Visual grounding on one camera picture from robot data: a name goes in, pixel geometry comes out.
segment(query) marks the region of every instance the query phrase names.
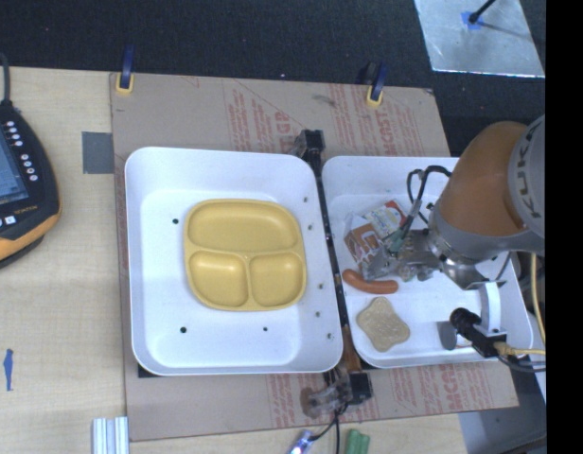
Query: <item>yellow plate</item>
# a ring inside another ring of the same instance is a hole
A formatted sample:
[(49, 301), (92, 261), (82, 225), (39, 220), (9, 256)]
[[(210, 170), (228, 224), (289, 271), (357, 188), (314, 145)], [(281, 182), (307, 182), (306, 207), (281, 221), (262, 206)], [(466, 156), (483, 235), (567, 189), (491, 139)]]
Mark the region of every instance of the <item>yellow plate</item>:
[(291, 306), (304, 294), (304, 242), (285, 207), (271, 201), (202, 201), (186, 215), (184, 230), (186, 277), (205, 305), (264, 311)]

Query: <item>gray tape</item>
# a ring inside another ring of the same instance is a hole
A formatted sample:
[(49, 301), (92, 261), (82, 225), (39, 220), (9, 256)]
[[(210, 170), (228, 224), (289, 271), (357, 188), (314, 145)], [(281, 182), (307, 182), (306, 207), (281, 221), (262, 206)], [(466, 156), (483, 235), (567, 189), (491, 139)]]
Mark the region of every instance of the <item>gray tape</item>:
[(84, 174), (113, 173), (115, 166), (112, 134), (83, 131), (81, 145)]

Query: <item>sausage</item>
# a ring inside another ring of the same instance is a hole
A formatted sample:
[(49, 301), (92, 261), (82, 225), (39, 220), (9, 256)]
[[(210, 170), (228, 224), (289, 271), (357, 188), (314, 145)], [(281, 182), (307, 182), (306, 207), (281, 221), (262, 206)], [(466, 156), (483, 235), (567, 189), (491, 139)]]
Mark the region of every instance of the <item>sausage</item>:
[(398, 289), (398, 282), (394, 279), (388, 281), (365, 281), (363, 276), (352, 269), (345, 269), (342, 278), (353, 288), (357, 288), (371, 294), (390, 294)]

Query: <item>cardboard sheet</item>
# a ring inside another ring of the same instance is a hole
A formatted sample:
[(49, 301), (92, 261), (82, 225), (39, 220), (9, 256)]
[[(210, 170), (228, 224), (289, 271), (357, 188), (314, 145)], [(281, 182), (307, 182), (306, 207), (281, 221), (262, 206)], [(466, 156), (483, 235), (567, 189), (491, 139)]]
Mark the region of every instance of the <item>cardboard sheet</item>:
[[(288, 152), (302, 129), (323, 130), (335, 155), (449, 156), (432, 93), (385, 87), (377, 109), (366, 86), (136, 74), (130, 94), (111, 105), (123, 315), (127, 415), (132, 441), (322, 425), (300, 405), (311, 375), (156, 377), (133, 356), (127, 263), (124, 165), (146, 146)], [(342, 422), (515, 407), (512, 377), (499, 362), (372, 370), (374, 397)]]

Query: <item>table surface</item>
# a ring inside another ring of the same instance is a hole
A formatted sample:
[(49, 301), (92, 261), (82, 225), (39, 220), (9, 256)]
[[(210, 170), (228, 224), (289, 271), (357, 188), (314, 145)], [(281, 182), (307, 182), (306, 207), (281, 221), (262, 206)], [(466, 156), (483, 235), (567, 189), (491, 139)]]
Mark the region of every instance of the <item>table surface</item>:
[[(36, 250), (0, 270), (0, 453), (89, 453), (92, 420), (126, 415), (114, 177), (82, 169), (82, 133), (111, 132), (109, 73), (10, 72), (11, 99), (44, 143), (63, 208)], [(341, 452), (351, 428), (370, 436), (370, 454), (467, 452), (456, 414), (342, 424)], [(283, 453), (299, 431), (131, 443), (130, 452)], [(335, 445), (332, 429), (310, 453)]]

